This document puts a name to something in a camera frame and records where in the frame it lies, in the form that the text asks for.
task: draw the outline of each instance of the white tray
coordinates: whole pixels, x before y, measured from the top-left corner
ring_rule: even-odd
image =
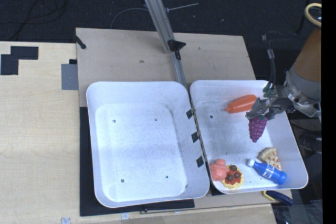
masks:
[[[308,182],[308,174],[286,113],[277,114],[267,122],[262,137],[253,143],[249,138],[246,112],[230,114],[225,111],[234,99],[254,94],[263,99],[267,81],[200,80],[191,85],[190,93],[208,164],[222,158],[238,166],[245,182],[237,189],[228,189],[219,181],[212,184],[222,193],[235,194],[272,189],[299,189]],[[277,185],[247,166],[249,158],[257,159],[265,147],[276,147],[287,181]]]
[[[94,192],[110,208],[209,190],[187,90],[177,82],[95,82],[87,90]]]

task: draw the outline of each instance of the purple grapes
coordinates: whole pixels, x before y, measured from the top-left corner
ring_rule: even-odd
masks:
[[[256,143],[263,135],[267,123],[267,118],[263,115],[253,118],[248,123],[248,130],[252,142]]]

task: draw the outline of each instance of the wooden table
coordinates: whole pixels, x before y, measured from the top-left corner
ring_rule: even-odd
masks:
[[[62,218],[71,223],[276,223],[261,193],[206,195],[192,209],[130,212],[128,220],[121,214],[81,217],[79,107],[86,106],[86,87],[111,77],[175,78],[156,32],[77,29],[77,35],[86,50],[78,44],[0,42],[3,55],[11,46],[39,48],[38,60],[19,60],[18,75],[0,76],[1,223],[61,223]],[[198,79],[255,79],[242,37],[177,33],[175,38],[187,43],[181,55],[188,85]],[[110,70],[93,79],[98,65],[88,62],[89,54]],[[78,59],[79,90],[62,89],[61,65],[69,59]]]

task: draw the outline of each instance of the blue bottle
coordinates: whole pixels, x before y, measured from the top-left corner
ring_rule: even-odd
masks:
[[[254,159],[250,159],[247,163],[249,167],[253,167],[257,170],[258,174],[264,178],[270,179],[273,182],[282,185],[287,179],[287,174],[279,169],[276,169],[274,166],[267,163],[259,163]]]

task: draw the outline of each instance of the bottle label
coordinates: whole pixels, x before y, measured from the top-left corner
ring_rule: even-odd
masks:
[[[272,165],[267,165],[266,170],[263,173],[263,176],[270,179],[274,173],[275,167]]]

